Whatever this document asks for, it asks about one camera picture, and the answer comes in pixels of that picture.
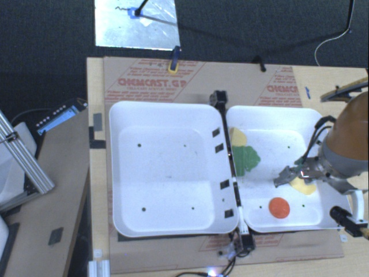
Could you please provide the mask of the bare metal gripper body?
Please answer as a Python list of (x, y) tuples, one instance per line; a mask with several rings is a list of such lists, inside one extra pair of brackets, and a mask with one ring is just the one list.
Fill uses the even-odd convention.
[(349, 195), (357, 190), (348, 182), (348, 176), (338, 171), (333, 165), (322, 156), (307, 158), (305, 161), (305, 169), (312, 172), (313, 181), (323, 181), (329, 184), (340, 194)]

